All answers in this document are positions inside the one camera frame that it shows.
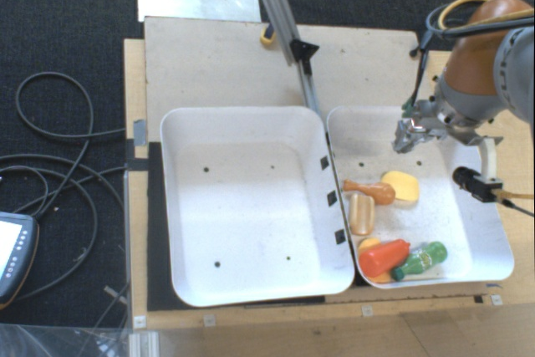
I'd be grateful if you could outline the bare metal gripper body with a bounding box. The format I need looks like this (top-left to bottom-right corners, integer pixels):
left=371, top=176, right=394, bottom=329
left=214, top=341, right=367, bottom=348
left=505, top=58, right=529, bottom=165
left=410, top=92, right=482, bottom=141

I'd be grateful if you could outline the black cylinder on white bracket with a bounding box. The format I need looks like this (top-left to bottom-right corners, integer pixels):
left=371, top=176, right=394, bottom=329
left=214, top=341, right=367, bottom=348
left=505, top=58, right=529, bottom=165
left=451, top=133, right=505, bottom=204

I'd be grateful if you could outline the thin black rod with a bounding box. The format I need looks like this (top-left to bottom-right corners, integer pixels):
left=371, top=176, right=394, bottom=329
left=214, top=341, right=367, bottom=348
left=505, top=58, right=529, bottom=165
left=324, top=130, right=357, bottom=269

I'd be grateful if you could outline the white plastic tray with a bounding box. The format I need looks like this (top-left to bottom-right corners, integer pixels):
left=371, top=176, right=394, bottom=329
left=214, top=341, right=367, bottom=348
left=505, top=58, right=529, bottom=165
left=326, top=104, right=516, bottom=289
left=160, top=105, right=357, bottom=308

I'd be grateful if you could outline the yellow cheese slice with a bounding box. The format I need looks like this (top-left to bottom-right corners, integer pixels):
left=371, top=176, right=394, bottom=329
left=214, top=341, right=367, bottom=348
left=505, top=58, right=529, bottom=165
left=380, top=170, right=420, bottom=204

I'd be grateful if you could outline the red bottle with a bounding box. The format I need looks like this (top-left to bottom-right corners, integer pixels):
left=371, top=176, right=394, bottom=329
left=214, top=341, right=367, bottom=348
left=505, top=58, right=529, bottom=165
left=358, top=238, right=412, bottom=279

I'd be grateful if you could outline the brown chicken drumstick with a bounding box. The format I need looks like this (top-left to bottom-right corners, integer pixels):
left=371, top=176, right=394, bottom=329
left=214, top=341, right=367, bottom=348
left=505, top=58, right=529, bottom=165
left=342, top=178, right=397, bottom=207

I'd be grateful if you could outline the green bottle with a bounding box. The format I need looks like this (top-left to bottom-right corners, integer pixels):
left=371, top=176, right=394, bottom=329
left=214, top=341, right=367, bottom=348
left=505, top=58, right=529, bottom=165
left=390, top=241, right=449, bottom=283

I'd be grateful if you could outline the tan hot dog bun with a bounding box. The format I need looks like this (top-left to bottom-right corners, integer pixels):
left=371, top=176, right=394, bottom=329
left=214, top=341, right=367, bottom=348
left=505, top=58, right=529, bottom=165
left=348, top=192, right=376, bottom=237

